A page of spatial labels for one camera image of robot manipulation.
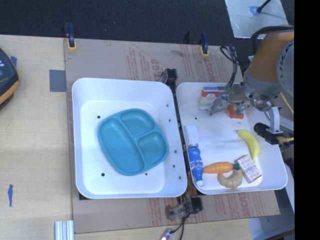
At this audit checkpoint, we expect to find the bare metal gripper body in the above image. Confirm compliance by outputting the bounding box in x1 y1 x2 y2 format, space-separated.
225 83 273 113

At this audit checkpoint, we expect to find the orange red small block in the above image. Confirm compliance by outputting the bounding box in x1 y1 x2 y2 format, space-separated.
227 103 245 120

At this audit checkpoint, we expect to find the orange and white packet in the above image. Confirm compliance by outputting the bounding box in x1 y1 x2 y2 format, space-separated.
198 86 226 111

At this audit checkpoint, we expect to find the white plastic tray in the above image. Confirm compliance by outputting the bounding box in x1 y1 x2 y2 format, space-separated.
71 77 189 200
175 81 289 196

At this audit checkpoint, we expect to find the yellow banana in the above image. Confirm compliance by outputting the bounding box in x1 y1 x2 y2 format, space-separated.
236 129 261 163

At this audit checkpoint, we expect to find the blue plastic bottle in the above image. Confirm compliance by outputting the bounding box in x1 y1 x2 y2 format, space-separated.
187 143 206 188

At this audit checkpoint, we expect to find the orange carrot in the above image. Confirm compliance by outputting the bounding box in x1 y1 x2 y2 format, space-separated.
202 161 241 175

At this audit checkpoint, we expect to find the red and white carton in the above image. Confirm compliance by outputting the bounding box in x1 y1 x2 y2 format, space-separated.
235 154 263 184

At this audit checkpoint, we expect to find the beige croissant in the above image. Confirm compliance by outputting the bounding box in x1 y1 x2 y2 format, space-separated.
216 169 244 190

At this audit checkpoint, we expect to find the blue divided plate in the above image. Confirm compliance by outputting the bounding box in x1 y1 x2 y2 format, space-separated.
97 108 169 177

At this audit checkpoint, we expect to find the brown cardboard board red print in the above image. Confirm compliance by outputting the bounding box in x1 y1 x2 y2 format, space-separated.
63 38 281 234

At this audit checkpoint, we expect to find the black cylinder on white bracket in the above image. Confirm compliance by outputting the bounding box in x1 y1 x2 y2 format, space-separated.
253 105 285 145

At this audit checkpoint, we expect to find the black block with thin wires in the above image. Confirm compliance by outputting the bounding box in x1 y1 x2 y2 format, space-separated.
165 195 204 220
159 68 179 85

